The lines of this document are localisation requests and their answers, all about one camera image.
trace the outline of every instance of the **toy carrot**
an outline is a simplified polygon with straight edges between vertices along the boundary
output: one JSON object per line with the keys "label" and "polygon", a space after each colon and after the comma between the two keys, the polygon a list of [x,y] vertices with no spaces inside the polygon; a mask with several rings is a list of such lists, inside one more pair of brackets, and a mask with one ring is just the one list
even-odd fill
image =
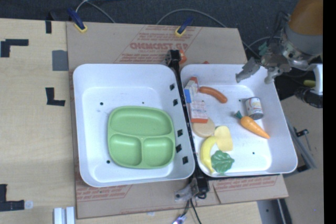
{"label": "toy carrot", "polygon": [[235,114],[235,116],[236,116],[237,118],[240,119],[240,123],[241,123],[241,125],[242,125],[245,129],[247,129],[247,130],[253,132],[254,134],[257,134],[257,135],[259,135],[259,136],[261,136],[261,137],[263,137],[263,138],[267,138],[267,139],[269,139],[269,135],[268,135],[268,133],[266,133],[266,132],[265,132],[265,131],[258,125],[258,123],[255,122],[254,119],[250,118],[249,116],[242,116],[241,113],[240,113],[240,111],[238,111],[238,112]]}

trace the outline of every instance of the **toy can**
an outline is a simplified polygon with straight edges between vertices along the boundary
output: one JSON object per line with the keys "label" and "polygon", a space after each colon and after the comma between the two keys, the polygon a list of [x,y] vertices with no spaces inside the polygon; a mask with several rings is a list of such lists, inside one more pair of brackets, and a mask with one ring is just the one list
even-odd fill
{"label": "toy can", "polygon": [[260,99],[258,97],[251,97],[245,101],[246,111],[249,117],[254,120],[259,120],[264,116],[262,111]]}

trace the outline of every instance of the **cardboard sheet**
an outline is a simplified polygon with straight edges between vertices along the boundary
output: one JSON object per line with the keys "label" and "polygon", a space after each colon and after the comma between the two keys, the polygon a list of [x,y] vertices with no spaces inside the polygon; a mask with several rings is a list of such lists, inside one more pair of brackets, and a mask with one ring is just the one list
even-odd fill
{"label": "cardboard sheet", "polygon": [[[191,63],[245,63],[239,32],[233,28],[188,27],[178,38],[177,26],[86,23],[80,33],[67,22],[71,121],[74,141],[77,218],[90,218],[184,208],[174,191],[185,180],[94,188],[80,177],[72,73],[84,63],[161,63],[168,50],[182,49]],[[288,196],[282,175],[209,181],[206,199],[196,206],[277,199]]]}

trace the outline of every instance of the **green divided plate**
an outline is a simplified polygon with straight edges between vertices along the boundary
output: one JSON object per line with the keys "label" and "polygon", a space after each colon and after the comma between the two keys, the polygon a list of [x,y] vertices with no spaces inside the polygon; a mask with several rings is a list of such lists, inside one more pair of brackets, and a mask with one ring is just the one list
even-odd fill
{"label": "green divided plate", "polygon": [[175,155],[174,125],[163,110],[145,106],[121,106],[108,121],[111,158],[129,168],[162,168]]}

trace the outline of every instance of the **toy banana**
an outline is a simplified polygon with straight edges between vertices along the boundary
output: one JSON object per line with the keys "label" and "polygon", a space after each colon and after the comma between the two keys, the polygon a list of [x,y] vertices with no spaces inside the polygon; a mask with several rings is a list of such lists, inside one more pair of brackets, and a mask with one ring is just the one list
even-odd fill
{"label": "toy banana", "polygon": [[216,136],[209,136],[201,146],[201,152],[200,152],[201,162],[209,169],[211,173],[213,173],[215,170],[212,168],[211,165],[210,151],[212,147],[215,145],[217,139],[218,137]]}

